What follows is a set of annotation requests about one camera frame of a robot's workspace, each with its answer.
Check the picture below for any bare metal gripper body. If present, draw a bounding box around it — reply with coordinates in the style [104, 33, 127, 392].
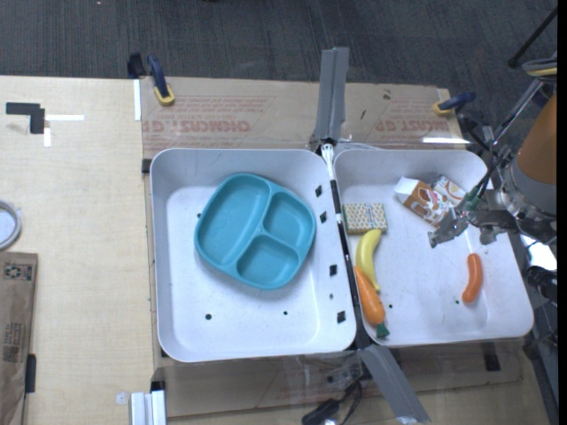
[460, 189, 532, 236]

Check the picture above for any white and orange packet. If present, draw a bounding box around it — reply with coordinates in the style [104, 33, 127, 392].
[430, 174, 468, 213]

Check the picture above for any orange and white carton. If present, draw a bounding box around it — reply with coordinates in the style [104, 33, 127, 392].
[393, 175, 454, 228]

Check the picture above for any orange sausage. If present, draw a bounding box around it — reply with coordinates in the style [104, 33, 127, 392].
[461, 252, 484, 305]

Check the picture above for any white plastic tray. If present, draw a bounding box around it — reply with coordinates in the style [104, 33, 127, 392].
[332, 147, 536, 350]
[149, 147, 359, 365]

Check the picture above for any yellow banana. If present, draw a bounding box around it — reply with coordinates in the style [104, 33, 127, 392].
[354, 228, 384, 293]

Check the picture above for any orange carrot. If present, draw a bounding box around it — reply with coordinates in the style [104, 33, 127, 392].
[353, 265, 392, 340]

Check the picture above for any blue divided plate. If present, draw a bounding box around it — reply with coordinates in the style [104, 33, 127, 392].
[192, 172, 318, 291]

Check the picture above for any brown cardboard board, red print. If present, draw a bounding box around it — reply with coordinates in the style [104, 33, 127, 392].
[139, 74, 534, 419]

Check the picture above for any white tape roll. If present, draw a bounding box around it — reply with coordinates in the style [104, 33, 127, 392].
[0, 199, 23, 252]

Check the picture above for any brown paper bag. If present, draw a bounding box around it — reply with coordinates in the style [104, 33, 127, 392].
[0, 251, 39, 425]

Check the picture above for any black cylinder on white bracket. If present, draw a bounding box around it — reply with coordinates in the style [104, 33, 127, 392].
[518, 231, 558, 303]

